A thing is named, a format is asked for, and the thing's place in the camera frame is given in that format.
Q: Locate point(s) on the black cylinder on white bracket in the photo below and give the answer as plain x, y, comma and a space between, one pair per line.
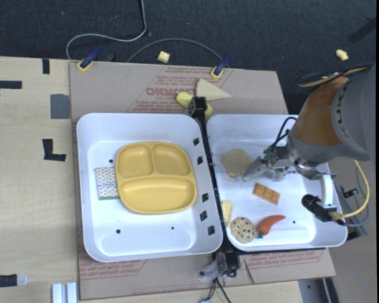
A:
316, 205

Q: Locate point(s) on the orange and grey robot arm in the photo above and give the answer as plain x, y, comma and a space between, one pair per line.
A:
322, 128

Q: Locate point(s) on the orange waffle biscuit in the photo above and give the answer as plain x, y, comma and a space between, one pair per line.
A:
266, 193

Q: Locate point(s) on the brown cardboard board red print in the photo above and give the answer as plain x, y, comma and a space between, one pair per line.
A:
113, 87

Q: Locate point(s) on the tan triangular bread slice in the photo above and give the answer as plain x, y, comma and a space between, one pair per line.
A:
210, 91

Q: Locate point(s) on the yellow divided plate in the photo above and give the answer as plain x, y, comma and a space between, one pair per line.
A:
156, 185

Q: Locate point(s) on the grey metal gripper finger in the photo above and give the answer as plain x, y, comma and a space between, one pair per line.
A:
280, 174
255, 170

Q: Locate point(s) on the pale yellow cheese wedge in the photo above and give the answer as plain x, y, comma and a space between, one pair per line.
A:
226, 211

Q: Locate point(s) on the thin black rod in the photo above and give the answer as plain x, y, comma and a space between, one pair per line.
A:
212, 172

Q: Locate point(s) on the orange carrot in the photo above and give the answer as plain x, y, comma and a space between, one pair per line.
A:
268, 223

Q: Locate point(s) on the chocolate chip cookie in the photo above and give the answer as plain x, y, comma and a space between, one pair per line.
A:
242, 229

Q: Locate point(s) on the white plastic tray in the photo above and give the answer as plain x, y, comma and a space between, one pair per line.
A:
290, 207
145, 232

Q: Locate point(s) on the yellow corn cob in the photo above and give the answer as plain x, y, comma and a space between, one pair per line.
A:
184, 98

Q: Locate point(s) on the white patterned packet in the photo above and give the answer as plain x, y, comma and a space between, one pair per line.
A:
105, 185

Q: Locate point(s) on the small yellow toy piece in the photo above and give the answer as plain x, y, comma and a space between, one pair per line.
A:
163, 57
341, 55

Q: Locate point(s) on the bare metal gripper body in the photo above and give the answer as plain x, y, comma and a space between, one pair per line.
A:
279, 159

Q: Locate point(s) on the tan toast slice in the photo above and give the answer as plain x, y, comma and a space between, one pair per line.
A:
234, 163

